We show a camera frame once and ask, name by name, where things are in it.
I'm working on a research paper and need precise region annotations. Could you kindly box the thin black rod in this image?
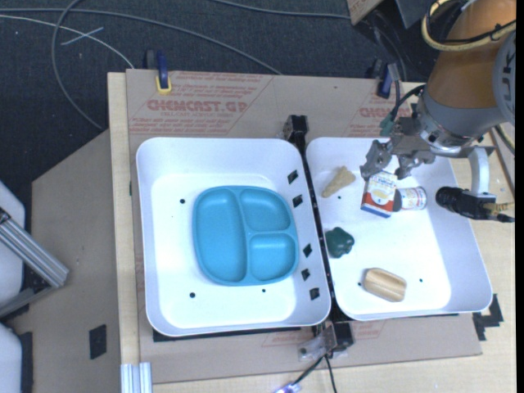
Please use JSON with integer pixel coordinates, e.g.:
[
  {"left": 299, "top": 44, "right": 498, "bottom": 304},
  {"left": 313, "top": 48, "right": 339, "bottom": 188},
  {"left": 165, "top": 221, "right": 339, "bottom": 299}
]
[{"left": 296, "top": 133, "right": 337, "bottom": 323}]

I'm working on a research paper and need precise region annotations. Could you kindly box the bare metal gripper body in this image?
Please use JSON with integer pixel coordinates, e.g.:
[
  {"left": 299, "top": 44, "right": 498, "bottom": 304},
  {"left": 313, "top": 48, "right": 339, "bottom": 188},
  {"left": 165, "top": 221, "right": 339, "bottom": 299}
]
[{"left": 388, "top": 112, "right": 475, "bottom": 158}]

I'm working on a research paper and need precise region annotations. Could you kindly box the white plastic tray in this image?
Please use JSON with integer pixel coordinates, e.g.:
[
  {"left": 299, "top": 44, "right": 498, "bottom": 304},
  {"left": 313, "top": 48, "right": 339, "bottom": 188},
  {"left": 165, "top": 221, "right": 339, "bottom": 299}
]
[
  {"left": 305, "top": 136, "right": 494, "bottom": 322},
  {"left": 135, "top": 137, "right": 332, "bottom": 337}
]

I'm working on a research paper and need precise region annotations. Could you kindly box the small white can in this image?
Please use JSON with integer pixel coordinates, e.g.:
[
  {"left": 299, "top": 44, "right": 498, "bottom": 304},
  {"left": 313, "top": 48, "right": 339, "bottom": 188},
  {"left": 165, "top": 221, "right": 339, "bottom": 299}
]
[{"left": 395, "top": 186, "right": 428, "bottom": 211}]

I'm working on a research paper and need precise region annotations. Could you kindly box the blue divided plate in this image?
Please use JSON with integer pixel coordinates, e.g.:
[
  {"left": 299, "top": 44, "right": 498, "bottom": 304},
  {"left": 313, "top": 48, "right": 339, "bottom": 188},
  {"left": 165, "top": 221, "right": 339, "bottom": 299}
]
[{"left": 192, "top": 185, "right": 299, "bottom": 287}]

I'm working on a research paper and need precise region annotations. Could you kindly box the white and red carton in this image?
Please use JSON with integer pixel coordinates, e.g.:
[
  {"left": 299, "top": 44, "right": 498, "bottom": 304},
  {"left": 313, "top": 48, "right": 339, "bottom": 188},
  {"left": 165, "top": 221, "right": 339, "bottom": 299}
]
[{"left": 360, "top": 169, "right": 399, "bottom": 219}]

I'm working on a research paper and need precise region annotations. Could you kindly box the green bell pepper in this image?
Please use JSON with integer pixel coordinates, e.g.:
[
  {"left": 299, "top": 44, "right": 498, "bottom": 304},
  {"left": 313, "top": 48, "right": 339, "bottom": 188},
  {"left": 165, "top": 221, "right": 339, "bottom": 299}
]
[{"left": 324, "top": 226, "right": 355, "bottom": 259}]

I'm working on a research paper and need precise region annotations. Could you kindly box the tan bread loaf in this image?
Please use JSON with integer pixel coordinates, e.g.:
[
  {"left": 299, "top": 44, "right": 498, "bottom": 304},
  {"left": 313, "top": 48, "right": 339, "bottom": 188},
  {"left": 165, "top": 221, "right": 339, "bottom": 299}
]
[{"left": 363, "top": 267, "right": 408, "bottom": 303}]

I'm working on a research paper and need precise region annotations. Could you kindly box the black cylinder on white bracket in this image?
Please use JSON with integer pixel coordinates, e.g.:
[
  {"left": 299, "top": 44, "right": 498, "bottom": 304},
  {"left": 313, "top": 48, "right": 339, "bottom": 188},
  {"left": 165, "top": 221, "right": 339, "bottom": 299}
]
[{"left": 435, "top": 146, "right": 498, "bottom": 221}]

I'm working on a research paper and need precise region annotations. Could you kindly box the brown cardboard board red print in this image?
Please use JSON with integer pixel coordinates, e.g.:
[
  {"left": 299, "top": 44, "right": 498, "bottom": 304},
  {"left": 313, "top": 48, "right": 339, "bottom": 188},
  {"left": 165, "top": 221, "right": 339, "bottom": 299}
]
[{"left": 124, "top": 68, "right": 484, "bottom": 384}]

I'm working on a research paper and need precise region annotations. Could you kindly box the beige pizza slice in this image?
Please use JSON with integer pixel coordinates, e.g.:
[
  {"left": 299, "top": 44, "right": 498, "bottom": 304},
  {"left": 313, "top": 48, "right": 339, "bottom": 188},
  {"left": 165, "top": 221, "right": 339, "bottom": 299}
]
[{"left": 321, "top": 165, "right": 356, "bottom": 199}]

